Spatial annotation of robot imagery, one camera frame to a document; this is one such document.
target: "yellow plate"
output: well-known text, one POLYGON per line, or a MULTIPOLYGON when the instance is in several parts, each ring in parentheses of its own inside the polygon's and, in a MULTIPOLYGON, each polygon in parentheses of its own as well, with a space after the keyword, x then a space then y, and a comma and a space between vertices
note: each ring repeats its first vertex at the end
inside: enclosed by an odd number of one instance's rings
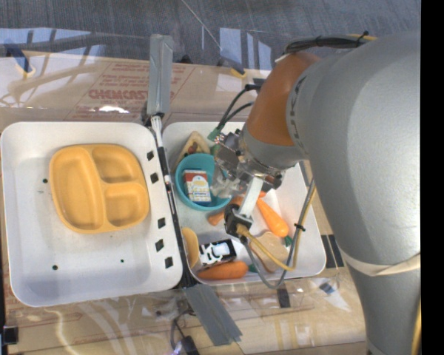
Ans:
POLYGON ((136 156, 112 144, 68 146, 50 161, 53 202, 79 233, 129 228, 149 212, 147 184, 136 156))

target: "white plastic tray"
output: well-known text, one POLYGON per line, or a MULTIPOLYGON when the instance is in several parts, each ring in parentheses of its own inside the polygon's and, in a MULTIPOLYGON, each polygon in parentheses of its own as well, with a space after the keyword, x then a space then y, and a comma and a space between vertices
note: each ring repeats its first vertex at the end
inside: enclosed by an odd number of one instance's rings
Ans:
MULTIPOLYGON (((180 122, 170 124, 163 131, 163 142, 169 158, 169 167, 173 167, 179 152, 187 141, 187 138, 193 130, 200 132, 206 137, 216 126, 216 122, 180 122)), ((228 123, 223 132, 233 132, 241 129, 241 123, 228 123)), ((296 165, 286 171, 285 179, 277 190, 271 190, 264 200, 291 226, 290 236, 294 234, 294 223, 297 223, 303 208, 304 198, 307 194, 307 188, 303 179, 300 167, 296 165)), ((212 226, 207 222, 206 217, 210 214, 207 212, 199 212, 184 205, 176 195, 176 205, 181 227, 190 227, 198 236, 199 243, 210 243, 216 240, 231 238, 233 239, 235 250, 238 253, 238 260, 243 260, 248 265, 251 264, 249 255, 243 245, 234 237, 229 236, 223 227, 223 222, 217 226, 212 226)), ((266 230, 263 218, 257 208, 253 211, 254 224, 250 229, 253 235, 260 234, 266 230)), ((296 277, 309 277, 319 274, 326 265, 326 253, 320 238, 319 228, 312 209, 305 222, 306 232, 302 233, 300 239, 300 248, 297 258, 296 270, 286 273, 286 279, 296 277)), ((265 274, 268 280, 278 280, 281 271, 274 274, 265 274)), ((260 281, 256 273, 248 272, 242 279, 236 280, 201 280, 201 283, 210 285, 226 284, 226 283, 249 283, 260 281)))
POLYGON ((154 138, 145 127, 13 124, 1 135, 1 164, 10 283, 24 304, 58 305, 163 291, 181 279, 167 191, 154 138), (114 143, 135 154, 150 198, 150 213, 142 223, 120 231, 80 234, 60 221, 46 183, 49 162, 61 147, 79 143, 114 143), (152 174, 158 176, 155 183, 152 174))

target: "blue bowl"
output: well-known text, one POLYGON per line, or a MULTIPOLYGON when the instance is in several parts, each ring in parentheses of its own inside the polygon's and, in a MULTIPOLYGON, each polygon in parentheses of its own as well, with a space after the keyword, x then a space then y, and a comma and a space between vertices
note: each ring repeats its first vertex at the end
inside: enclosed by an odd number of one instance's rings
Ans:
POLYGON ((222 209, 230 201, 230 198, 219 198, 210 194, 211 203, 207 206, 202 206, 193 203, 184 193, 183 171, 185 169, 202 169, 207 173, 209 185, 212 185, 212 175, 214 174, 214 157, 209 154, 195 153, 187 155, 181 162, 179 162, 175 173, 176 192, 184 205, 202 212, 211 212, 222 209))

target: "orange carrot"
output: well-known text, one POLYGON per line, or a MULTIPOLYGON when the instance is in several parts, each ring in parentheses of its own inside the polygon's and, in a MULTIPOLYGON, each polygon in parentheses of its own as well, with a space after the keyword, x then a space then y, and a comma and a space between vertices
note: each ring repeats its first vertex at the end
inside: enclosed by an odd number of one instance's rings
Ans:
POLYGON ((249 267, 245 262, 234 260, 205 269, 198 273, 198 277, 207 280, 240 279, 248 270, 249 267))
MULTIPOLYGON (((232 198, 230 200, 229 204, 240 205, 240 204, 242 204, 242 201, 243 201, 243 197, 242 196, 235 196, 234 198, 232 198)), ((222 221, 224 212, 225 211, 223 210, 222 212, 211 214, 210 216, 208 216, 207 220, 209 221, 209 223, 212 226, 216 226, 219 222, 222 221)))
POLYGON ((282 238, 288 235, 288 225, 271 206, 259 198, 257 200, 257 207, 260 209, 263 219, 265 220, 266 225, 268 225, 268 229, 270 229, 274 235, 282 238))

